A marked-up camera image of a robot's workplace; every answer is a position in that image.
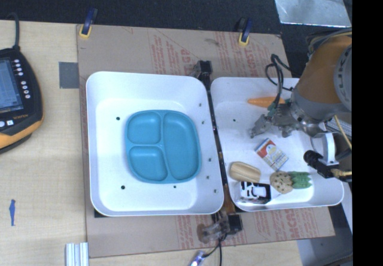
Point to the beige chocolate chip biscuit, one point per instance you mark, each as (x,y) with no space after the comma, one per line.
(281,182)

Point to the white plastic tray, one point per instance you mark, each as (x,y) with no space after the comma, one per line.
(143,199)
(239,145)

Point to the orange carrot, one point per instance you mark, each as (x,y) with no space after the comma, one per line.
(260,101)

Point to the brown cardboard board red print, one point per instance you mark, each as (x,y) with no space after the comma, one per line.
(134,49)

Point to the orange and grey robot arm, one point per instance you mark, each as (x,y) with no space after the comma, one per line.
(320,79)

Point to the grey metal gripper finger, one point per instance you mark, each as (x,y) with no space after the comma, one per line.
(259,127)
(288,131)

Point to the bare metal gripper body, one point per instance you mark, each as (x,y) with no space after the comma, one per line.
(287,119)

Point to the tan bread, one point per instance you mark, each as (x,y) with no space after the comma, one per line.
(244,172)

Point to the blue divided plate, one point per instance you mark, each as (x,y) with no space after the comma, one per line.
(163,146)

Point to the black cylinder on white bracket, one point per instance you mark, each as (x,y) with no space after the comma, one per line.
(317,163)

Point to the thin black and white rod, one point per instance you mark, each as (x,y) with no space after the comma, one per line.
(216,136)

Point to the orange and white carton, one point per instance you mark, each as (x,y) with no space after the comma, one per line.
(271,154)

